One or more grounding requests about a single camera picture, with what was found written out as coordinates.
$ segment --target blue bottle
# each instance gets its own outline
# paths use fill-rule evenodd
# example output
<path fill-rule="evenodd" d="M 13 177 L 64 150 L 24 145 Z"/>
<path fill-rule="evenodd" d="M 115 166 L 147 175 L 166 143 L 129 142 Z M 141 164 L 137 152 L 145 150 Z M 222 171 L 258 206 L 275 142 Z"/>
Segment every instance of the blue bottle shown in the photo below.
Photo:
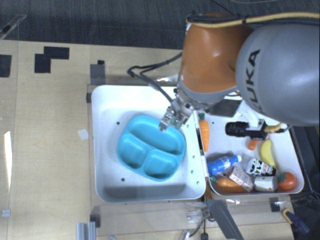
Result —
<path fill-rule="evenodd" d="M 240 162 L 241 156 L 222 156 L 217 160 L 207 163 L 208 172 L 210 175 L 216 175 L 219 172 L 223 172 L 224 170 L 230 168 L 234 163 Z"/>

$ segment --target gray floor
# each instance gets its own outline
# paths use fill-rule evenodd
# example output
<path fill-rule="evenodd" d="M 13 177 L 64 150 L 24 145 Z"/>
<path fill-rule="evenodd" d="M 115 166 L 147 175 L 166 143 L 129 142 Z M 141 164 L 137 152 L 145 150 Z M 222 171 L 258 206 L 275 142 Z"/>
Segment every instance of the gray floor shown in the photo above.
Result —
<path fill-rule="evenodd" d="M 214 1 L 241 16 L 320 7 L 319 0 Z M 25 14 L 19 36 L 13 32 L 8 39 L 180 49 L 187 15 L 223 11 L 208 0 L 0 0 L 0 26 Z"/>

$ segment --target blue tray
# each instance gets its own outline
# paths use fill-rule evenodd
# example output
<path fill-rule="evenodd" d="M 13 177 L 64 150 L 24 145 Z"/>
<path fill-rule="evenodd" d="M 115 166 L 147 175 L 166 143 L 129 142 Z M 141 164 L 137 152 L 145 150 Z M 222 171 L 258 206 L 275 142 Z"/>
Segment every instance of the blue tray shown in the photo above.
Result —
<path fill-rule="evenodd" d="M 179 130 L 169 126 L 162 132 L 159 123 L 148 115 L 132 118 L 120 136 L 116 153 L 128 169 L 155 181 L 165 181 L 178 169 L 187 144 Z"/>

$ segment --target red object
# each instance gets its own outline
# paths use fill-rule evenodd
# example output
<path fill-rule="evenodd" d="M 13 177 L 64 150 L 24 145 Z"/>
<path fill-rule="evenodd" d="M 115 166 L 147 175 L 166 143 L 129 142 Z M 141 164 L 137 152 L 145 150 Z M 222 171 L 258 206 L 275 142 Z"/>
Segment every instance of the red object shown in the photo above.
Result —
<path fill-rule="evenodd" d="M 278 186 L 282 190 L 292 190 L 296 185 L 296 178 L 291 172 L 283 172 L 278 177 Z"/>

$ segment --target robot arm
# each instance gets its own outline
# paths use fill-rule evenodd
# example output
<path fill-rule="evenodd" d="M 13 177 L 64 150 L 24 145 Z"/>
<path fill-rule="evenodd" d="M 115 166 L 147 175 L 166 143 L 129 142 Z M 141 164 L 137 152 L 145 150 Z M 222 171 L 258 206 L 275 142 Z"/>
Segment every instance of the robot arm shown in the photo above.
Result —
<path fill-rule="evenodd" d="M 260 114 L 290 125 L 318 125 L 319 20 L 256 30 L 242 22 L 214 28 L 193 24 L 183 45 L 176 98 L 160 130 L 179 128 L 193 110 L 209 112 L 236 90 Z"/>

